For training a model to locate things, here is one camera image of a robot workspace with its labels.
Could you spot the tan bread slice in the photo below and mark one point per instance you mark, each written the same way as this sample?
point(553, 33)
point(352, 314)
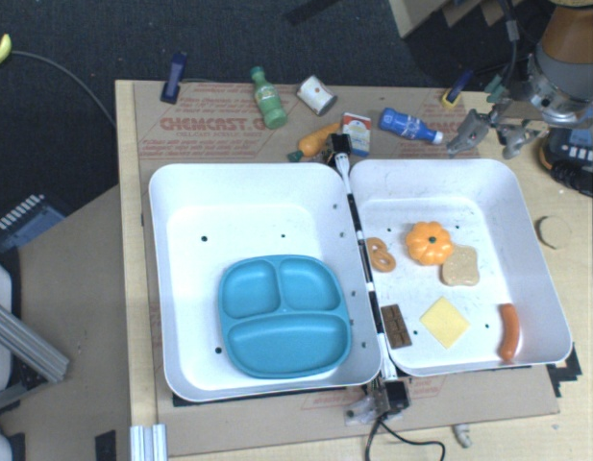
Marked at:
point(461, 267)

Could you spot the green bottle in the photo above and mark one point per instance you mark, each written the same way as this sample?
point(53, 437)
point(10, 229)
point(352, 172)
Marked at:
point(269, 101)

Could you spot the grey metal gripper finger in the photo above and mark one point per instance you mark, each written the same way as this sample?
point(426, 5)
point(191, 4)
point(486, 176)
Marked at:
point(513, 141)
point(471, 130)

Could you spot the blue bottle with white cap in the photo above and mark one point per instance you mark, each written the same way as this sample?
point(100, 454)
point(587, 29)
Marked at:
point(404, 124)

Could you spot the tan pretzel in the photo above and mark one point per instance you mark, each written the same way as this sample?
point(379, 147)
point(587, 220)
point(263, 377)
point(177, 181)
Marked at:
point(385, 262)

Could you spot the orange pumpkin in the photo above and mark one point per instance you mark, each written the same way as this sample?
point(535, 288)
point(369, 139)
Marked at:
point(428, 245)

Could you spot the blue divided plate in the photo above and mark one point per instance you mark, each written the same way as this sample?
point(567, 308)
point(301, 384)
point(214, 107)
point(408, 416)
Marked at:
point(286, 339)

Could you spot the yellow cheese slice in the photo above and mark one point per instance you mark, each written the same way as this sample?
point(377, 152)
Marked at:
point(445, 323)

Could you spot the thin black and white rod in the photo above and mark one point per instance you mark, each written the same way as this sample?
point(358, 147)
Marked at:
point(352, 204)

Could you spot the white and red carton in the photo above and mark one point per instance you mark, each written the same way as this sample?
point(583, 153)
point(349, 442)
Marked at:
point(357, 135)

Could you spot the brown cardboard board red print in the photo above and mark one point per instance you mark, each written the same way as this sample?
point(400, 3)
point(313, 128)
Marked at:
point(277, 425)

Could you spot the orange carrot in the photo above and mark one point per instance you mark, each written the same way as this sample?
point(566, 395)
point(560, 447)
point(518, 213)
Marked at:
point(315, 142)

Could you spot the yellow banana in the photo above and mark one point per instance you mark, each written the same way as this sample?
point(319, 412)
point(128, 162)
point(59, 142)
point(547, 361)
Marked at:
point(0, 52)

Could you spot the brown chocolate bar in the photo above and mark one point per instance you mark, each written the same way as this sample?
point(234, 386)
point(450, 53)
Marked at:
point(396, 327)

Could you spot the white can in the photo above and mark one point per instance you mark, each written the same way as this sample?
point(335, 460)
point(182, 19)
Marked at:
point(316, 94)

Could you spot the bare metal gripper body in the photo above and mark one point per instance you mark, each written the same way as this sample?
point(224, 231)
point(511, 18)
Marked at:
point(555, 106)

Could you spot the white plastic tray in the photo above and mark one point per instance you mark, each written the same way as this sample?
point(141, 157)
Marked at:
point(195, 219)
point(421, 185)

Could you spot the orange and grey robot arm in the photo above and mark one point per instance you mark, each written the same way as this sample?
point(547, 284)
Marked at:
point(569, 31)

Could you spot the orange sausage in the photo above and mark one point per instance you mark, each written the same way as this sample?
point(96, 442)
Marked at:
point(509, 332)

